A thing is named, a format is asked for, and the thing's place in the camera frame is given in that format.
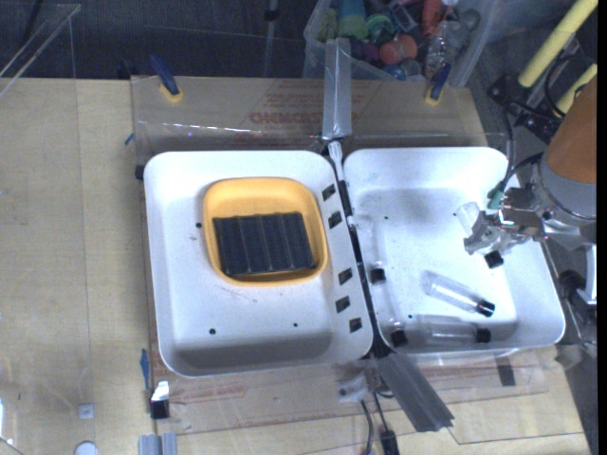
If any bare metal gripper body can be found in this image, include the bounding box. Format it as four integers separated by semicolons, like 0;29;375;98
496;186;598;246

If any clear plastic bottle, black cap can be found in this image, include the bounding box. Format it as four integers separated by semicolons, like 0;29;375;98
453;201;505;270
415;314;493;345
418;269;497;319
386;317;410;349
354;219;389;285

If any white plastic tray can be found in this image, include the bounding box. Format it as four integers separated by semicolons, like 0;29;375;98
142;149;375;378
340;146;567;355

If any black ribbed rack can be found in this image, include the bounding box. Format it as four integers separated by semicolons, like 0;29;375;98
211;211;319;277

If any yellow plastic bowl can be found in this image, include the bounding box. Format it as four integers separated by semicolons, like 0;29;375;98
202;176;330;288

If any clear storage bin of toys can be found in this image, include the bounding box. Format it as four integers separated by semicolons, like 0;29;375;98
302;0;505;89

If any brown cardboard board, red print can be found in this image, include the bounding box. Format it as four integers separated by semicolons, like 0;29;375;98
129;74;587;446

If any small black and white block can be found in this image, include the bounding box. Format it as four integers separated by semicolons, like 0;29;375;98
149;380;171;420

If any black cylinder on white bracket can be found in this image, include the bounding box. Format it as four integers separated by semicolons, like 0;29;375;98
559;243;598;309

